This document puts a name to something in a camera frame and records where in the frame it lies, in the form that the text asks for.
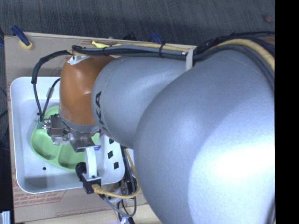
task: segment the cardboard box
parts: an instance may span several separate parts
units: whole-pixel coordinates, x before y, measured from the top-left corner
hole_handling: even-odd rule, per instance
[[[10,84],[18,77],[30,77],[32,69],[41,57],[59,50],[71,50],[72,45],[94,47],[92,41],[105,44],[125,43],[132,44],[134,41],[111,40],[89,37],[74,37],[64,35],[46,35],[37,33],[25,33],[33,43],[31,49],[25,49],[19,44],[16,36],[5,37],[5,58],[7,74],[7,94],[10,147],[12,161],[12,180],[14,194],[14,218],[16,223],[36,221],[53,217],[65,217],[76,214],[100,212],[111,210],[96,194],[86,194],[82,188],[68,189],[41,194],[31,194],[23,191],[16,180],[13,123],[11,116],[11,100],[9,97]],[[60,76],[66,56],[60,56],[47,62],[39,72],[39,76]],[[142,193],[137,196],[137,204],[146,204]]]

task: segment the green plate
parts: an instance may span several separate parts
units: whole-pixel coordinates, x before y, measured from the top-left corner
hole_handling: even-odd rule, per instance
[[[45,117],[59,113],[59,106],[49,108]],[[99,140],[100,134],[97,133],[92,137],[94,143]],[[46,129],[37,129],[37,125],[31,135],[30,146],[32,151],[41,159],[67,171],[75,171],[79,162],[85,162],[84,152],[76,153],[71,144],[54,145],[51,137],[47,134]]]

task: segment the black hole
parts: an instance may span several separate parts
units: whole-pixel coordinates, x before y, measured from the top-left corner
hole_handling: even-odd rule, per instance
[[[115,162],[114,163],[114,169],[117,169],[117,168],[119,168],[120,167],[120,165],[118,164],[118,162]]]
[[[113,151],[110,151],[110,152],[108,153],[108,158],[110,159],[112,156],[113,156]]]

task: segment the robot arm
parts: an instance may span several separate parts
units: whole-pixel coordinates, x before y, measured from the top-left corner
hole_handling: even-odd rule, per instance
[[[198,46],[193,60],[185,71],[169,52],[111,59],[81,108],[95,129],[134,150],[163,223],[273,223],[274,46],[234,35]]]

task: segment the gray carpet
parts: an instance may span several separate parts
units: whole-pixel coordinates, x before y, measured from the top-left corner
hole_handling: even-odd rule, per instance
[[[0,0],[0,11],[7,35],[15,24],[29,32],[116,39],[133,32],[137,40],[148,41],[153,30],[163,41],[196,45],[233,32],[275,31],[275,0]],[[5,86],[1,49],[0,87]],[[5,109],[0,94],[0,113]],[[0,140],[6,126],[2,116]]]

